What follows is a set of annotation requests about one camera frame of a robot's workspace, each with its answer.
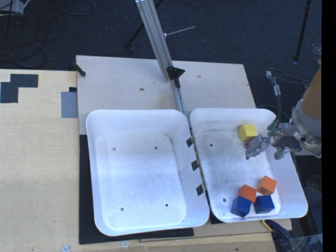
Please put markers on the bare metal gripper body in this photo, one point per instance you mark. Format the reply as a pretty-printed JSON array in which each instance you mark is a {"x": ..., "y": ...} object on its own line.
[{"x": 288, "y": 142}]

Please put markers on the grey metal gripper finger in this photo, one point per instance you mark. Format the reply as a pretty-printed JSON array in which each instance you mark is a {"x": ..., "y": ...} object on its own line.
[
  {"x": 281, "y": 153},
  {"x": 255, "y": 146}
]

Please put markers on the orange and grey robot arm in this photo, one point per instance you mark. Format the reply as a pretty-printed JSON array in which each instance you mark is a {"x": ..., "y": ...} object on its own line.
[{"x": 312, "y": 106}]

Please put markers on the yellow cube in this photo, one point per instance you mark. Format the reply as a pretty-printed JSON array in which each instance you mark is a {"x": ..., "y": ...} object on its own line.
[{"x": 247, "y": 132}]

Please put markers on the white plastic tray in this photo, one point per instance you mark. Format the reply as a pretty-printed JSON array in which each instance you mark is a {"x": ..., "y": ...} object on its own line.
[
  {"x": 228, "y": 167},
  {"x": 139, "y": 172}
]

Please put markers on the orange cube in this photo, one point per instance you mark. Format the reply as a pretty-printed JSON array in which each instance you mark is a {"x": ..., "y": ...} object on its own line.
[
  {"x": 266, "y": 184},
  {"x": 247, "y": 192}
]

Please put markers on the blue cube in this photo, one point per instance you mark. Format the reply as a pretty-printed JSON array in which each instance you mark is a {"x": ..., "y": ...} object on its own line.
[
  {"x": 240, "y": 206},
  {"x": 264, "y": 204}
]

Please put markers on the pale wood board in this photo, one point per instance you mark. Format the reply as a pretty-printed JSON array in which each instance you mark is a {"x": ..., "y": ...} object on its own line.
[{"x": 126, "y": 85}]

